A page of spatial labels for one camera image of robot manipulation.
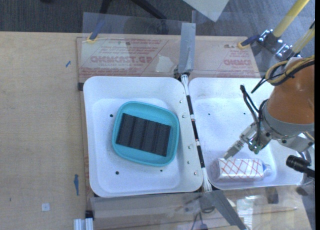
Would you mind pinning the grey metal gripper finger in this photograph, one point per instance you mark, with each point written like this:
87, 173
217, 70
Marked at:
233, 150

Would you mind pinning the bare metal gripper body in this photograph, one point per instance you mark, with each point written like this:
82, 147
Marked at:
257, 134

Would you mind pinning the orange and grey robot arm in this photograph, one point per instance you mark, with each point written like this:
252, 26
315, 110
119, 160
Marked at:
290, 99

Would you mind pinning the white packet with red grid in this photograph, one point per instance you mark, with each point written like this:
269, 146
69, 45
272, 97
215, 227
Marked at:
237, 170

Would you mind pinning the white plastic tray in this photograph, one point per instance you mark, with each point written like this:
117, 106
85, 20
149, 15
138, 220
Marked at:
100, 149
225, 119

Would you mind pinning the thin black and white rod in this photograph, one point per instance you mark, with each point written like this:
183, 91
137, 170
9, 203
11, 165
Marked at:
193, 124

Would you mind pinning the black ribbed rectangular block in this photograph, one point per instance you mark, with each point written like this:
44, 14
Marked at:
143, 134

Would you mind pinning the teal plastic bowl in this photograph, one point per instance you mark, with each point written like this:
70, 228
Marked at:
120, 134

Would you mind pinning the brown cardboard board red print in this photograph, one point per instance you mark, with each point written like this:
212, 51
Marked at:
120, 59

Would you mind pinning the black cylinder on white bracket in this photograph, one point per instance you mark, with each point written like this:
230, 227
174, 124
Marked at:
297, 163

